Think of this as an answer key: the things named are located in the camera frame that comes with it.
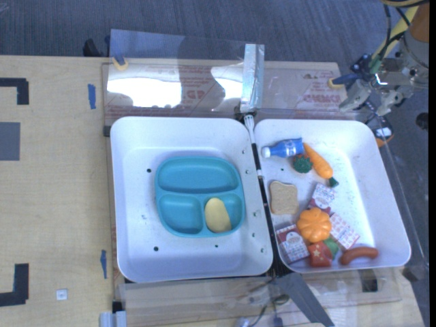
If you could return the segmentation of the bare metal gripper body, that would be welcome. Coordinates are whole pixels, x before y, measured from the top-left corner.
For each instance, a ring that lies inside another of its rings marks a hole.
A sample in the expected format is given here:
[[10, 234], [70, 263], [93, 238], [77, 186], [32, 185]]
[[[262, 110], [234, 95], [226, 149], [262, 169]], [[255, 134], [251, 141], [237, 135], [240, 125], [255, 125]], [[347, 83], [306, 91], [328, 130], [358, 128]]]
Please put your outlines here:
[[375, 73], [375, 84], [385, 91], [415, 93], [428, 89], [429, 69], [405, 51], [398, 51], [394, 57], [383, 59]]

